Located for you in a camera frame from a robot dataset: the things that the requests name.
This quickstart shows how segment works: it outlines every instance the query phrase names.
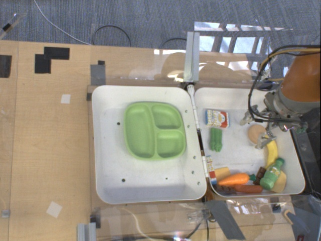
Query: white paper square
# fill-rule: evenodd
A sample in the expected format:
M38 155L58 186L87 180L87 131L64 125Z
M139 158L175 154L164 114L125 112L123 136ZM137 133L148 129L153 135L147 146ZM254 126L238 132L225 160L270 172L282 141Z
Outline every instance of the white paper square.
M70 103L70 97L71 97L70 94L63 94L63 95L61 96L61 101L60 101L60 103L66 103L66 104Z
M58 215L61 209L62 209L61 205L55 202L51 202L46 213L51 215L52 217L58 218Z

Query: metal bracket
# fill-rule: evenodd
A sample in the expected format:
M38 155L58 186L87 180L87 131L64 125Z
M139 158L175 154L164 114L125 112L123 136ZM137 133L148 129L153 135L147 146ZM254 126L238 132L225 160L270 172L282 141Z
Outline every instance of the metal bracket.
M199 80L200 33L187 32L187 44L184 66L184 82Z
M96 241L96 223L78 224L77 241Z

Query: wooden surface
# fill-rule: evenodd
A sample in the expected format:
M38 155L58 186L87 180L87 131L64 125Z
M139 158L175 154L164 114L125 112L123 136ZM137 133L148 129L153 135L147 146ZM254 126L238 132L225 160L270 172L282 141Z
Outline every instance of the wooden surface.
M43 54L45 46L69 47L70 60L52 60L51 74L35 74L35 54ZM174 82L173 76L182 73L184 54L4 41L0 42L0 54L12 55L12 69L18 69L18 75L0 79L0 110L3 104L11 110L9 118L0 115L0 195L11 210L9 220L0 219L1 241L76 240L77 224L88 223L95 209L100 210L104 224L97 233L104 238L117 233L139 233L135 217L146 233L165 232L169 226L178 231L193 229L186 218L186 212L191 211L187 203L186 208L182 207L185 203L117 207L99 201L95 186L91 185L92 130L88 120L90 105L86 101L90 65L98 60L105 61L106 82L110 84L148 85L153 81L154 85L177 86L179 82ZM227 60L244 60L239 57ZM226 83L251 79L245 71L222 72L215 62L223 60L224 56L218 54L201 55L201 61L208 66L202 74L215 83L220 79ZM61 104L63 94L71 95L69 104ZM51 202L62 206L57 218L46 213ZM259 224L253 224L258 215L233 215L237 222L242 222L241 229L249 240L264 240L267 232L274 240L281 240L275 234L281 229L282 240L293 238L291 227L282 216L267 218L272 215L270 211L265 212L267 221ZM210 240L215 240L214 236L225 240L217 223L211 228ZM206 232L202 229L204 226L193 240L205 240Z

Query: gray tape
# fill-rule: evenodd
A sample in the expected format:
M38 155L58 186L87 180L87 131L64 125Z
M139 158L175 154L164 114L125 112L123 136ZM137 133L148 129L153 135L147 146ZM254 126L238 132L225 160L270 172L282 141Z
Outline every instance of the gray tape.
M92 86L106 85L105 65L90 65L90 79Z
M205 204L211 211L227 239L246 239L224 201L212 200Z

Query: banana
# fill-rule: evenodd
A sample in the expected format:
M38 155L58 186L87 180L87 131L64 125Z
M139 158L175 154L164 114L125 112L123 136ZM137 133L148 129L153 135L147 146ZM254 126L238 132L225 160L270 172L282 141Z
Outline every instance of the banana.
M268 156L267 156L267 162L266 162L265 168L267 169L277 159L278 152L277 152L277 146L276 146L275 140L272 140L266 146L267 146L267 150L268 150Z

